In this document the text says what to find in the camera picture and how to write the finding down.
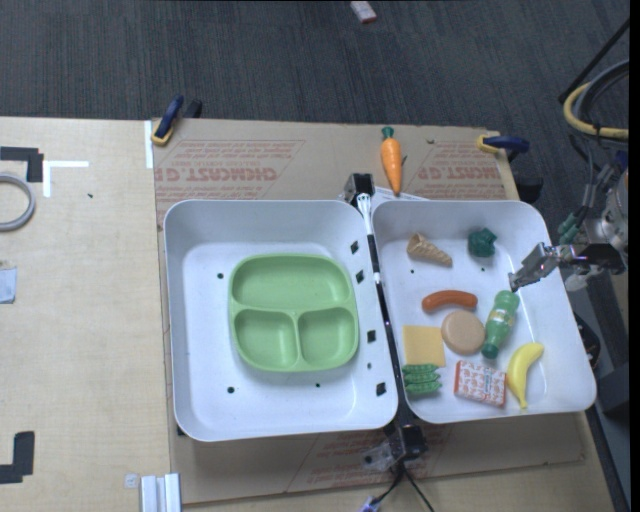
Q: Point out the brown cardboard board red print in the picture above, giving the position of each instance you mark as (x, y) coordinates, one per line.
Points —
(225, 170)

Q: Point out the green pea pods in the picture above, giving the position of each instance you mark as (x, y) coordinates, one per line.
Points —
(421, 379)

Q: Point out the orange and white carton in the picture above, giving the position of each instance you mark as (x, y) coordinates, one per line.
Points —
(479, 383)

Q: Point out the orange sausage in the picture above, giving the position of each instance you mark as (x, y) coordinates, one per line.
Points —
(449, 301)

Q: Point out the green broccoli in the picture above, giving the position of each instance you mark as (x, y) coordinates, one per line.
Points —
(481, 243)

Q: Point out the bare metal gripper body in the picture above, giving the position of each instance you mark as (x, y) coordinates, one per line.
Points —
(616, 220)

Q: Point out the round tan biscuit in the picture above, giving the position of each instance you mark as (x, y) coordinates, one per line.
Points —
(462, 332)

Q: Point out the white plastic tray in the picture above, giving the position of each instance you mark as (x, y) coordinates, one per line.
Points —
(200, 400)
(550, 350)

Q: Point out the thin black and white rod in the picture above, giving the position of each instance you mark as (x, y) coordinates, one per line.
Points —
(371, 245)

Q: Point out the yellow cheese slice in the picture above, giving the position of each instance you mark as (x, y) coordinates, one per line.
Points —
(422, 346)

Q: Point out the green divided plate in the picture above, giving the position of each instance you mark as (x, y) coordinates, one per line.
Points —
(292, 280)

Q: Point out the green bottle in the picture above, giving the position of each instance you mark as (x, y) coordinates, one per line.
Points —
(501, 320)

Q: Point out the yellow banana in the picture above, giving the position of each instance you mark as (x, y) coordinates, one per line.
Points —
(520, 370)

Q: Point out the white and red packet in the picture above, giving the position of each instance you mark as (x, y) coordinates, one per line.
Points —
(364, 12)

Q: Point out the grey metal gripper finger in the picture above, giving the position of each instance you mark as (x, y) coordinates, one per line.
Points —
(535, 256)
(542, 267)

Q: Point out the orange carrot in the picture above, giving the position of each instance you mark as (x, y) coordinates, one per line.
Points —
(392, 160)

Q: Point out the tan ice cream cone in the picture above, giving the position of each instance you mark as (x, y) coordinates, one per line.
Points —
(427, 251)

